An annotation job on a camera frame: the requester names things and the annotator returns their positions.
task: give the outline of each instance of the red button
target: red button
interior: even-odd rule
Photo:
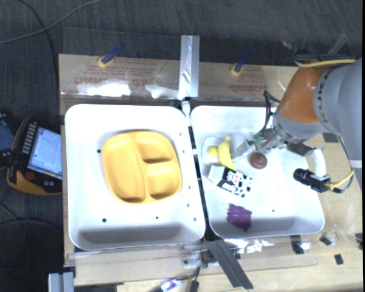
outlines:
[[[29,171],[29,172],[26,173],[26,180],[33,181],[34,179],[35,179],[35,173],[34,172]]]

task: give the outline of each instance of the purple object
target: purple object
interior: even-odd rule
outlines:
[[[230,204],[227,221],[238,228],[242,228],[244,231],[248,231],[251,227],[251,214],[252,212],[244,207]]]

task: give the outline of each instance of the table surface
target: table surface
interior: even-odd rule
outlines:
[[[64,90],[76,75],[79,75],[89,57],[84,55],[60,55],[60,87]],[[228,64],[205,64],[200,77],[213,77],[219,83],[227,83],[229,76]],[[266,89],[277,99],[281,99],[297,68],[277,66],[254,66],[255,72],[259,68],[265,79]],[[238,94],[249,97],[252,90],[241,85]],[[228,86],[231,94],[236,92],[236,86]],[[61,94],[61,115],[64,116],[70,106],[77,103],[114,103],[112,99],[100,97],[78,97],[71,94]],[[258,101],[257,94],[251,103]],[[103,285],[108,283],[123,283],[118,285],[118,291],[151,291],[167,278],[177,276],[175,269],[181,269],[181,258],[176,256],[176,250],[162,248],[160,251],[150,252],[103,252],[89,257],[88,253],[74,253],[74,245],[68,234],[68,187],[66,185],[66,151],[64,125],[61,126],[63,136],[63,210],[64,210],[64,253],[67,265],[75,265],[75,286]],[[339,142],[325,142],[320,134],[309,140],[311,147],[324,147],[327,173],[333,180],[340,180],[349,172],[349,163]],[[344,194],[326,192],[319,195],[325,213],[325,227],[323,232],[333,235],[334,245],[325,245],[319,241],[319,235],[310,240],[311,248],[308,254],[292,254],[291,248],[278,246],[275,256],[258,254],[247,259],[246,274],[252,282],[255,291],[362,291],[363,290],[363,251],[354,239],[354,233],[362,232],[362,193],[356,181]],[[336,256],[342,258],[338,263]],[[203,268],[198,277],[199,291],[234,291],[227,277],[220,267]],[[174,291],[189,291],[189,281]]]

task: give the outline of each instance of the white tray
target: white tray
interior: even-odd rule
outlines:
[[[324,225],[324,214],[315,191],[293,179],[297,168],[307,169],[305,158],[288,150],[271,150],[262,170],[250,166],[247,158],[235,163],[238,171],[253,178],[244,198],[217,187],[208,179],[206,160],[209,145],[230,136],[231,150],[245,139],[252,139],[265,122],[265,109],[233,106],[198,106],[191,121],[200,163],[209,223],[222,238],[256,238],[313,234]],[[251,227],[245,232],[227,222],[230,204],[252,212]]]
[[[124,204],[112,196],[101,150],[117,133],[151,130],[175,147],[182,188],[150,204]],[[69,236],[81,249],[96,250],[197,242],[205,220],[186,119],[169,106],[76,105],[65,115]]]

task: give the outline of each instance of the robotic arm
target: robotic arm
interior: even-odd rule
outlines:
[[[254,137],[255,147],[263,152],[285,147],[305,155],[311,148],[303,142],[322,132],[342,137],[362,189],[362,58],[336,68],[299,68],[273,115],[271,127]],[[300,171],[294,174],[302,183],[305,176],[308,174]]]

